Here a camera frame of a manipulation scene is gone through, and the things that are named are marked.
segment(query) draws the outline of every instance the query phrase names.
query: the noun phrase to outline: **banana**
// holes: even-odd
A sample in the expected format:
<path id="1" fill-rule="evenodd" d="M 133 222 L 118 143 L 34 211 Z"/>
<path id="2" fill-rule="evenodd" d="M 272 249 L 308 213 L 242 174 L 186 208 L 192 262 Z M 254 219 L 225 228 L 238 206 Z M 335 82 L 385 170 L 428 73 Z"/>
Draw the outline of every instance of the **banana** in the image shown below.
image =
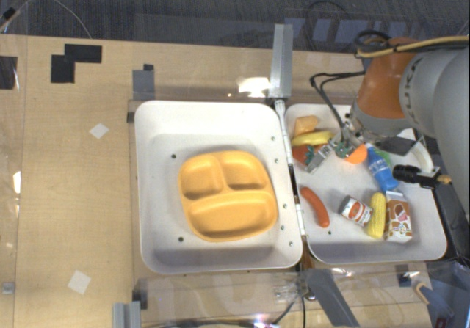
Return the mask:
<path id="1" fill-rule="evenodd" d="M 315 131 L 308 134 L 296 136 L 291 141 L 292 147 L 299 145 L 320 145 L 328 143 L 328 140 L 333 138 L 333 134 L 329 131 Z"/>

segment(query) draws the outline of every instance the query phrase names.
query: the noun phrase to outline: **wooden table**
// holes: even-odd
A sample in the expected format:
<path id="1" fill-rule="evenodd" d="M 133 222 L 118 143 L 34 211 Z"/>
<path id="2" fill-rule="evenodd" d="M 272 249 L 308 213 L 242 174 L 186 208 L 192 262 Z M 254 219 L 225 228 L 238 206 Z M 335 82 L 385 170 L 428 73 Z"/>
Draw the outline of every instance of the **wooden table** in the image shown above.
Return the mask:
<path id="1" fill-rule="evenodd" d="M 129 303 L 134 286 L 126 122 L 132 71 L 154 65 L 156 90 L 164 98 L 222 98 L 236 95 L 239 78 L 269 76 L 272 52 L 0 36 L 0 55 L 18 53 L 20 65 L 26 61 L 27 66 L 16 291 L 0 299 L 0 325 L 111 327 L 113 304 Z M 66 43 L 102 45 L 102 63 L 77 63 L 75 84 L 52 84 L 51 55 L 64 54 Z M 351 56 L 310 52 L 295 52 L 293 66 L 293 93 L 299 101 L 318 101 L 308 84 L 310 75 L 361 69 Z M 334 95 L 350 98 L 359 81 L 344 83 Z M 98 124 L 109 129 L 100 139 L 89 132 Z M 424 274 L 422 264 L 413 266 Z M 68 287 L 77 270 L 91 278 L 84 294 Z M 392 283 L 389 293 L 398 289 Z M 385 304 L 378 303 L 375 293 L 372 286 L 349 292 L 358 318 L 376 316 L 387 326 L 429 326 L 426 307 L 410 299 L 411 290 L 402 304 L 388 296 Z M 184 296 L 175 300 L 184 301 Z M 308 310 L 311 327 L 329 326 L 318 303 Z M 301 321 L 299 312 L 283 320 L 285 327 L 301 326 Z"/>

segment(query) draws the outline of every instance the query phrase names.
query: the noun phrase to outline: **hot dog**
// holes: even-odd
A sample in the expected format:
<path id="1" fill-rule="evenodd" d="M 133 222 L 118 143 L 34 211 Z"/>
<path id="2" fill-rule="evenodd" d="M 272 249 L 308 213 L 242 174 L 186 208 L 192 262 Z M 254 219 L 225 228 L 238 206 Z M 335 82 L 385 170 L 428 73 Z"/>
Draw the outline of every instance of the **hot dog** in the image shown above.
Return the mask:
<path id="1" fill-rule="evenodd" d="M 308 187 L 300 189 L 300 194 L 307 200 L 317 214 L 318 225 L 321 227 L 328 227 L 330 225 L 330 217 L 325 208 L 325 205 L 320 200 L 317 194 L 311 191 Z"/>

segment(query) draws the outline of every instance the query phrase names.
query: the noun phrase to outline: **white diamond sticker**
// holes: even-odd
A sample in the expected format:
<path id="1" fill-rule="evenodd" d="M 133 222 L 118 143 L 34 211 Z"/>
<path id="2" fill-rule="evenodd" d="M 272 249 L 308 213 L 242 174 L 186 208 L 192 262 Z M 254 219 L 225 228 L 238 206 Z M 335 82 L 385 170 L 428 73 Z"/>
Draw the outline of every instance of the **white diamond sticker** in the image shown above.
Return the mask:
<path id="1" fill-rule="evenodd" d="M 88 284 L 91 281 L 91 277 L 88 277 L 85 273 L 80 271 L 75 271 L 70 282 L 68 283 L 68 287 L 77 293 L 84 294 L 88 288 Z"/>
<path id="2" fill-rule="evenodd" d="M 107 128 L 103 123 L 99 123 L 90 130 L 90 134 L 92 134 L 96 139 L 101 139 L 108 131 L 109 128 Z"/>

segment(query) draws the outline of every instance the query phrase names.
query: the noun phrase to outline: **yellow cable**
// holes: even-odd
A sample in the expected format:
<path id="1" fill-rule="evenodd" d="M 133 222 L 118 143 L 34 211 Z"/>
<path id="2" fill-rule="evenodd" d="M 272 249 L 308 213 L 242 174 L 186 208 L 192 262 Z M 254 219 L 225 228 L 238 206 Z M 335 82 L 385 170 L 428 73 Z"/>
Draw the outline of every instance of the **yellow cable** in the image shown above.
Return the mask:
<path id="1" fill-rule="evenodd" d="M 363 52 L 360 49 L 357 51 L 357 55 L 363 58 L 375 58 L 382 57 L 385 55 L 399 53 L 404 51 L 413 50 L 416 48 L 424 48 L 426 46 L 437 45 L 442 43 L 455 43 L 455 42 L 468 42 L 469 38 L 467 36 L 448 36 L 448 37 L 438 37 L 431 40 L 419 41 L 417 43 L 409 43 L 407 45 L 394 46 L 392 48 L 387 48 L 379 51 L 371 51 L 369 53 Z"/>

